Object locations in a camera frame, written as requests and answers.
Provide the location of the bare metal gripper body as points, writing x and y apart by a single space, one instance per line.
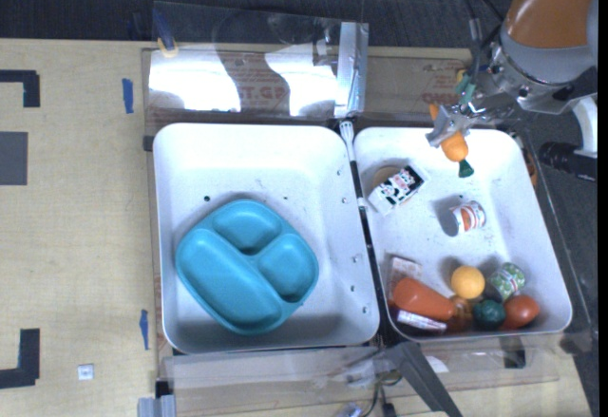
513 89

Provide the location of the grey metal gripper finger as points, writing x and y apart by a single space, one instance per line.
463 124
441 127

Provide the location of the orange toy carrot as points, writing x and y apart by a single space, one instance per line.
455 146

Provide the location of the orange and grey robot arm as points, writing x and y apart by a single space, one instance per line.
551 2

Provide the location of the white cow print carton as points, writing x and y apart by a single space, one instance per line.
396 191

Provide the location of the white plastic tray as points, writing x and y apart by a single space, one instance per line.
503 196
266 158

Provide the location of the white and orange small can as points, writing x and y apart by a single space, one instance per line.
469 217

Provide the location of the pale pink packet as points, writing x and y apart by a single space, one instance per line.
405 269

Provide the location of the yellow ball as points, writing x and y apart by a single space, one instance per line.
468 282

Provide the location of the green and white small can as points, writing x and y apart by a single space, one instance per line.
508 281

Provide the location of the orange bottle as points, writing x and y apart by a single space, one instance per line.
420 298

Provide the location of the green toy broccoli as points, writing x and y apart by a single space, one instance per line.
488 314

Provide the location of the white and red packet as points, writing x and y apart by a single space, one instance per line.
418 321

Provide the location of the red orange toy tomato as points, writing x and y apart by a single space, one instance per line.
522 310

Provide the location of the blue divided plate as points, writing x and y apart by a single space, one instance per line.
228 272

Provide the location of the small white square block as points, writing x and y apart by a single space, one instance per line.
86 372

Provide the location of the black cylinder on white bracket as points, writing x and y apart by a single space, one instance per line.
567 161

